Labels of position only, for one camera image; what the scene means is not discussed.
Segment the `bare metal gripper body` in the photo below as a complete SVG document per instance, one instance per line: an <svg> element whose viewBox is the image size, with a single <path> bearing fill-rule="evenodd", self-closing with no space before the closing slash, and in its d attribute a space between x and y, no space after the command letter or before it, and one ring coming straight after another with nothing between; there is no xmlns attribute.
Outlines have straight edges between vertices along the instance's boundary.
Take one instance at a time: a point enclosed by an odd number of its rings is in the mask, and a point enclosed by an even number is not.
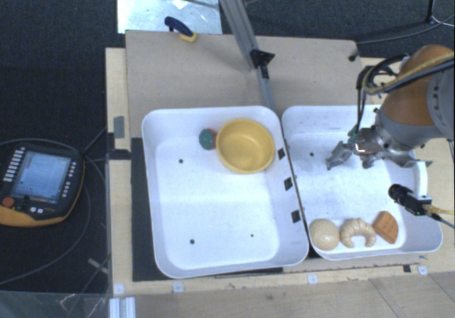
<svg viewBox="0 0 455 318"><path fill-rule="evenodd" d="M364 154L376 154L376 161L389 160L399 167L412 167L416 163L410 146L400 143L383 128L376 126L361 128L351 144L351 150L360 160Z"/></svg>

